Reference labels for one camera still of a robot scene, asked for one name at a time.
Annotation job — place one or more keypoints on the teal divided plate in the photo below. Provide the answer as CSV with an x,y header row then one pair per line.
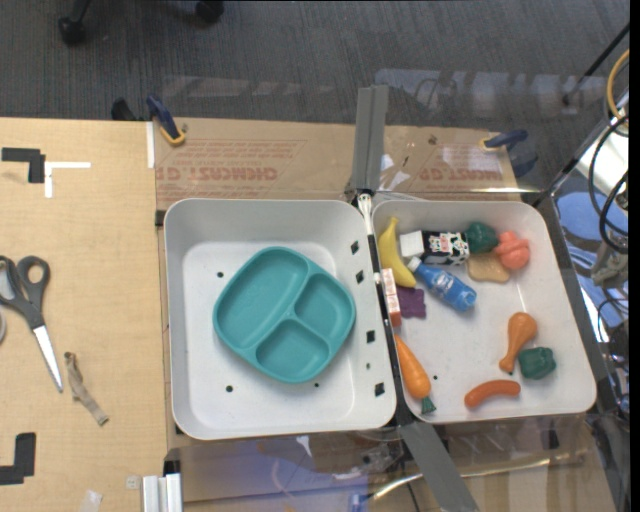
x,y
270,300

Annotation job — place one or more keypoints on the yellow banana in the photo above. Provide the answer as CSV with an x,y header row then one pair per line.
x,y
391,252

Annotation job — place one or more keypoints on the orange and white carton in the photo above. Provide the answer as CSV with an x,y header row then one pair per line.
x,y
391,295

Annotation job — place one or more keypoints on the brown cardboard board red print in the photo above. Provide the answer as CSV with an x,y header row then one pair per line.
x,y
310,165

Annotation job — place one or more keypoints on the purple grapes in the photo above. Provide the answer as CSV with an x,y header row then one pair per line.
x,y
412,302

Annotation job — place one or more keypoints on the black and white milk carton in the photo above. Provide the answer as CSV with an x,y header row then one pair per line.
x,y
442,246

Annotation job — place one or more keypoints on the blue plastic bottle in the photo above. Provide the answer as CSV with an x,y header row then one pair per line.
x,y
445,286

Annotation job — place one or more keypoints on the white plastic tray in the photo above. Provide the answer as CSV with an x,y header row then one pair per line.
x,y
470,345
200,320

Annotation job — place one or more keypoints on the orange carrot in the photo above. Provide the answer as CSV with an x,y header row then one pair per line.
x,y
414,375

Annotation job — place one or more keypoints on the dark green broccoli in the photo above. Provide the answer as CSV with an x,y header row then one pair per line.
x,y
481,238

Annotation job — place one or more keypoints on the tan biscuit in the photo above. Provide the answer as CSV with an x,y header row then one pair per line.
x,y
487,270

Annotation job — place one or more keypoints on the pink ice cream toy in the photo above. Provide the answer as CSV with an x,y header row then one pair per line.
x,y
514,251

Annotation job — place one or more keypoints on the orange chicken drumstick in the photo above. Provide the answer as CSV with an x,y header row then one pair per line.
x,y
520,332

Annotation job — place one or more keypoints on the orange sausage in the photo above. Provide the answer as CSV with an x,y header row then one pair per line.
x,y
492,392

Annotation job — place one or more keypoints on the green bell pepper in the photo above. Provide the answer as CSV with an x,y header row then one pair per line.
x,y
536,362

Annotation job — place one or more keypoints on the crumpled beige tape strip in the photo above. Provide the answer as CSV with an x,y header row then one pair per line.
x,y
82,390

